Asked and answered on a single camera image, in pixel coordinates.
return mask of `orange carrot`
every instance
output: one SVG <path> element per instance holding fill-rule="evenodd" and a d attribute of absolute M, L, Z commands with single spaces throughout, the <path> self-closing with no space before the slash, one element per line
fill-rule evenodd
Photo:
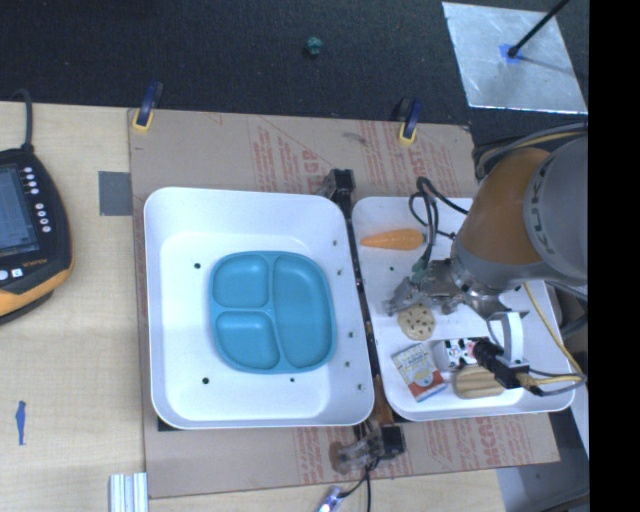
<path fill-rule="evenodd" d="M 379 247 L 381 249 L 399 249 L 410 251 L 422 245 L 425 238 L 420 231 L 413 228 L 394 229 L 377 235 L 366 236 L 360 240 L 367 247 Z"/>

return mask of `cardboard sheet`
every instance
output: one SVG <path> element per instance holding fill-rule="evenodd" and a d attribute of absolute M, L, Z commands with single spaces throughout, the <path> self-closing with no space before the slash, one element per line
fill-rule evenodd
<path fill-rule="evenodd" d="M 129 112 L 129 124 L 133 117 Z M 428 176 L 449 197 L 472 197 L 471 136 L 421 124 L 410 147 L 399 123 L 156 110 L 148 132 L 129 129 L 144 407 L 151 498 L 353 481 L 331 468 L 329 446 L 355 441 L 340 428 L 178 431 L 150 397 L 142 209 L 165 186 L 316 193 L 331 169 L 352 169 L 354 201 L 408 196 Z M 402 423 L 407 451 L 373 478 L 469 471 L 559 459 L 547 414 Z"/>

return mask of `gray square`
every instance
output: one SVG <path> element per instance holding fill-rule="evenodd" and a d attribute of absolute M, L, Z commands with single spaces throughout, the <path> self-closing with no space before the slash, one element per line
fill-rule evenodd
<path fill-rule="evenodd" d="M 506 51 L 546 16 L 443 2 L 458 68 L 471 107 L 586 114 L 555 17 L 516 57 Z"/>

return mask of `table surface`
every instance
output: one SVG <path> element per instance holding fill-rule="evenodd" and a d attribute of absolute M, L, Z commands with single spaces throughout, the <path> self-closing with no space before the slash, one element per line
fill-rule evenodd
<path fill-rule="evenodd" d="M 0 102 L 0 149 L 25 108 Z M 75 268 L 53 297 L 0 327 L 0 511 L 106 511 L 108 481 L 145 471 L 130 216 L 101 216 L 100 171 L 129 172 L 127 109 L 34 105 L 33 145 L 72 221 Z M 24 445 L 15 414 L 26 403 Z M 381 479 L 372 510 L 504 510 L 494 470 Z M 315 510 L 326 485 L 150 500 L 149 510 Z M 340 506 L 366 509 L 366 491 Z"/>

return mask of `cookie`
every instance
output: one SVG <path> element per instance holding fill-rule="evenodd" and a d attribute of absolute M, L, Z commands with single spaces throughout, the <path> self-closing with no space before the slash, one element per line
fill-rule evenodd
<path fill-rule="evenodd" d="M 436 321 L 431 310 L 418 303 L 398 313 L 398 324 L 409 339 L 424 341 L 431 337 Z"/>

